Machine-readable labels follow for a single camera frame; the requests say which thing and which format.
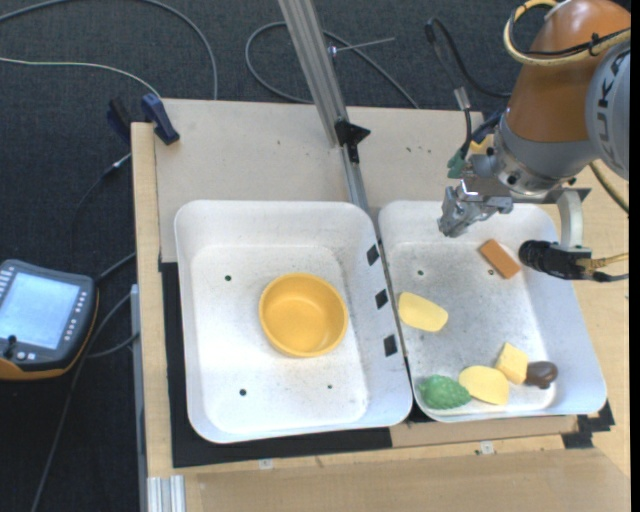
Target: wooden table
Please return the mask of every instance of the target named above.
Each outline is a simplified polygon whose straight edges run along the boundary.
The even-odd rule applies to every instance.
[[[391,427],[393,447],[385,450],[174,468],[158,263],[175,261],[177,208],[196,198],[348,196],[340,156],[313,106],[164,102],[178,143],[164,146],[151,124],[132,126],[149,510],[181,510],[159,508],[169,484],[174,499],[184,493],[189,512],[630,510],[628,281],[575,283],[616,420],[610,432],[594,434],[593,448],[565,449],[562,434],[579,431],[575,416],[403,423]],[[460,113],[350,108],[349,116],[372,130],[360,145],[372,212],[394,199],[441,200],[451,184],[446,161],[464,134]],[[291,165],[299,174],[283,182]],[[628,197],[628,183],[611,180]],[[628,251],[627,215],[590,171],[576,186],[593,189],[584,242],[594,257]],[[559,226],[556,208],[544,208]],[[611,272],[626,269],[618,263]]]

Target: orange block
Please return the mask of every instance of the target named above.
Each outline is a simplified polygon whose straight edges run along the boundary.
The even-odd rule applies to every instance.
[[[480,247],[480,252],[487,258],[500,275],[509,279],[520,271],[520,265],[493,238]]]

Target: bowl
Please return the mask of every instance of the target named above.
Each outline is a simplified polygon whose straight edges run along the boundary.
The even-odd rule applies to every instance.
[[[317,357],[336,348],[349,324],[344,300],[324,279],[285,274],[262,292],[260,324],[271,345],[294,357]]]

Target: white tray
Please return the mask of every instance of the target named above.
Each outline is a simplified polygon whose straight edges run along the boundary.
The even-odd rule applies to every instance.
[[[504,279],[490,272],[478,251],[494,238],[518,261],[522,242],[558,240],[551,218],[537,206],[518,204],[508,215],[496,214],[458,238],[446,238],[437,226],[441,214],[441,203],[398,201],[385,206],[378,219],[396,298],[413,292],[449,312],[437,333],[401,322],[420,408],[433,419],[449,422],[599,410],[606,386],[571,282],[524,267]],[[450,410],[426,406],[417,392],[422,380],[433,374],[457,380],[467,366],[493,366],[506,341],[524,350],[530,361],[558,366],[558,378],[549,389],[510,383],[504,406],[475,399]]]
[[[371,219],[349,203],[193,201],[175,218],[187,408],[218,443],[390,426],[412,391]],[[334,285],[349,328],[331,353],[291,358],[260,326],[263,289],[289,272]],[[387,355],[385,338],[398,350]]]

